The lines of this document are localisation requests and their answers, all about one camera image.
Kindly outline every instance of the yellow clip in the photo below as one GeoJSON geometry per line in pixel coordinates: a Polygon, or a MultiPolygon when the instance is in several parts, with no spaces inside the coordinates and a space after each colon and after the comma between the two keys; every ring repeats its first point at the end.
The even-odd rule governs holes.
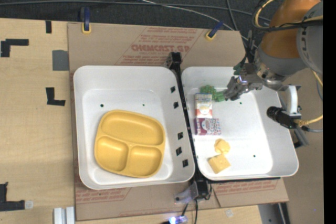
{"type": "Polygon", "coordinates": [[[91,25],[89,25],[89,30],[86,31],[86,30],[84,29],[84,23],[82,23],[82,32],[83,32],[83,34],[86,34],[86,35],[90,34],[90,33],[91,33],[91,25]]]}
{"type": "Polygon", "coordinates": [[[205,39],[207,41],[212,41],[215,38],[215,36],[217,35],[217,34],[214,34],[212,37],[210,37],[209,36],[210,32],[211,32],[211,30],[205,34],[205,39]]]}

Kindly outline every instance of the cardboard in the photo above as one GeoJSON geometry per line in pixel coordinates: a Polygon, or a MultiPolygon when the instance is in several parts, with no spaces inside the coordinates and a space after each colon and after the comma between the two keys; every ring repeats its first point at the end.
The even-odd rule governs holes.
{"type": "MultiPolygon", "coordinates": [[[[209,29],[91,24],[83,34],[81,23],[68,23],[70,95],[75,160],[76,219],[102,219],[121,216],[181,212],[174,194],[188,182],[92,190],[80,181],[76,141],[73,75],[85,65],[162,66],[172,51],[182,55],[181,69],[191,66],[235,66],[244,57],[239,32],[219,30],[214,40],[205,35],[209,29]]],[[[213,194],[200,203],[200,210],[287,201],[282,179],[213,184],[213,194]]]]}

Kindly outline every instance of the plastic container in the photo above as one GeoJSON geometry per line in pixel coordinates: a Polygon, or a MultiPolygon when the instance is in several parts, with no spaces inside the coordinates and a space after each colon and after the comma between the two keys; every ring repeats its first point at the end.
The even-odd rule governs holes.
{"type": "Polygon", "coordinates": [[[92,189],[188,181],[195,164],[174,73],[164,67],[84,66],[74,75],[79,175],[92,189]],[[97,163],[94,143],[107,112],[130,111],[156,119],[164,128],[162,165],[153,176],[135,178],[97,163]]]}
{"type": "Polygon", "coordinates": [[[200,87],[226,89],[232,67],[189,67],[182,72],[182,84],[190,118],[200,172],[211,180],[236,180],[291,176],[298,159],[288,129],[266,115],[270,106],[281,106],[277,92],[263,87],[241,95],[235,101],[213,102],[213,118],[218,118],[221,135],[196,135],[194,95],[200,87]],[[222,138],[230,144],[225,157],[231,166],[215,174],[208,159],[217,155],[214,145],[222,138]]]}

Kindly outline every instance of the robotic arm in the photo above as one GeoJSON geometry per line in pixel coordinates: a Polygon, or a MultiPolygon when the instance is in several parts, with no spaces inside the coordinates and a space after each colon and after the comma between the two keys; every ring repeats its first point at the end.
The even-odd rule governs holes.
{"type": "Polygon", "coordinates": [[[270,107],[267,115],[289,129],[302,125],[297,105],[297,87],[283,85],[294,73],[306,67],[315,75],[323,74],[323,2],[320,0],[285,0],[274,14],[269,27],[261,27],[258,16],[274,0],[259,3],[253,16],[253,26],[265,31],[259,46],[252,42],[246,58],[235,66],[226,100],[236,100],[243,93],[260,90],[263,86],[286,91],[286,108],[270,107]]]}

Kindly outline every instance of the wooden surface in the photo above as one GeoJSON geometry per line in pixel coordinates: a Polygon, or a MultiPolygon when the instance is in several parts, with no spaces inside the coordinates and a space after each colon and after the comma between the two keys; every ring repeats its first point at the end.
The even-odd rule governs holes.
{"type": "MultiPolygon", "coordinates": [[[[52,210],[74,206],[69,72],[53,71],[52,51],[67,51],[67,23],[0,19],[0,40],[29,39],[0,58],[0,184],[7,200],[32,200],[33,209],[0,212],[0,223],[52,223],[52,210]],[[46,87],[65,106],[47,105],[46,87]]],[[[191,221],[195,211],[186,213],[191,221]]],[[[91,223],[160,223],[172,214],[91,223]]],[[[197,223],[261,223],[257,206],[201,210],[197,223]]]]}

